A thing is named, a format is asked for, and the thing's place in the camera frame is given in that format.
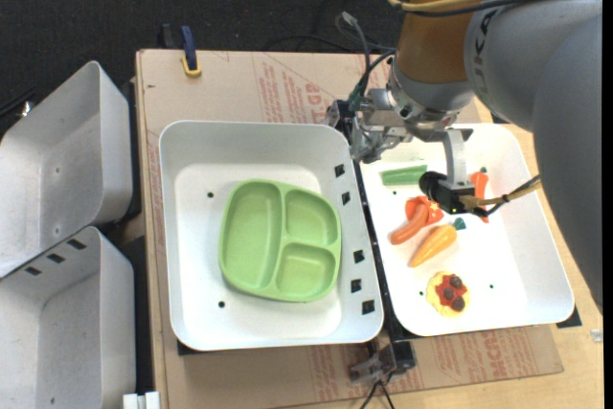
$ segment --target orange toy carrot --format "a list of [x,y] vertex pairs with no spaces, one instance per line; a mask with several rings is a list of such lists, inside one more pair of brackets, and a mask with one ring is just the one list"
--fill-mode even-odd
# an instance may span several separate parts
[[428,236],[415,253],[409,266],[416,267],[428,261],[446,248],[450,247],[458,237],[458,223],[440,225]]
[[[485,199],[488,181],[489,177],[486,168],[481,168],[481,170],[474,172],[470,176],[470,182],[475,185],[475,197]],[[489,223],[489,218],[487,216],[482,216],[481,219],[484,223]]]
[[425,196],[407,200],[404,213],[409,223],[395,230],[390,235],[390,242],[398,245],[414,236],[422,227],[435,223],[443,218],[443,211],[437,203]]

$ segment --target brown cardboard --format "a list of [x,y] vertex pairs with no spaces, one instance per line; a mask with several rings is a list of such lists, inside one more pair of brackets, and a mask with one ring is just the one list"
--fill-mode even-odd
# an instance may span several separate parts
[[[350,382],[348,368],[368,357],[364,346],[313,346],[179,355],[169,316],[158,139],[178,120],[321,123],[328,105],[347,98],[363,70],[359,55],[199,52],[200,78],[187,77],[181,52],[138,54],[141,137],[148,151],[146,220],[154,232],[148,249],[157,265],[150,290],[154,368],[164,407],[273,408],[363,398],[370,387]],[[372,86],[383,86],[381,63]],[[472,104],[461,121],[477,122]],[[385,343],[384,333],[380,339]],[[548,326],[419,338],[418,366],[392,378],[402,393],[509,378],[559,373],[562,362]]]

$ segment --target green divided plate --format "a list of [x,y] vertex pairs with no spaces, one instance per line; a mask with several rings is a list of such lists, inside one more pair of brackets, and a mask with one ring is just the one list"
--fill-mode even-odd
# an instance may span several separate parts
[[320,194],[265,179],[232,190],[219,265],[235,288],[287,302],[318,300],[336,283],[340,252],[338,212]]

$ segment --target white plastic bin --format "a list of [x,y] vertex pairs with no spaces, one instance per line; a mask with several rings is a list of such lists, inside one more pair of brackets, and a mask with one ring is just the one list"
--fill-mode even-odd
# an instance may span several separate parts
[[[383,309],[349,145],[324,125],[176,122],[160,137],[170,320],[192,349],[216,351],[374,338]],[[218,263],[232,189],[273,179],[320,193],[341,220],[335,288],[315,302],[279,302],[236,291]]]
[[[519,143],[503,125],[455,127],[474,130],[465,143],[466,171],[472,174],[486,168],[486,198],[510,193],[531,179]],[[434,336],[566,320],[573,313],[575,298],[536,193],[506,204],[489,217],[489,223],[474,215],[444,214],[440,222],[424,227],[406,242],[390,242],[391,233],[406,223],[406,200],[423,192],[417,184],[385,186],[381,173],[418,164],[446,173],[443,144],[416,139],[387,150],[375,163],[361,164],[390,298],[400,323],[414,334]],[[458,232],[455,243],[424,264],[409,267],[432,230],[458,217],[466,228]],[[424,295],[428,281],[439,271],[459,275],[470,288],[470,305],[460,316],[441,316]]]
[[2,409],[117,409],[135,383],[133,270],[100,231],[0,281]]
[[90,61],[0,143],[0,278],[132,196],[127,100]]

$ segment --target yellow clip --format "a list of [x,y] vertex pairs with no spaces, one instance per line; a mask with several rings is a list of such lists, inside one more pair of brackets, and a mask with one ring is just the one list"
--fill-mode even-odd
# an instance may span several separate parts
[[185,70],[185,74],[188,77],[199,77],[202,73],[198,59],[196,59],[196,67],[193,70],[188,65],[188,60],[185,58],[185,55],[181,57],[181,63],[183,63],[183,70]]

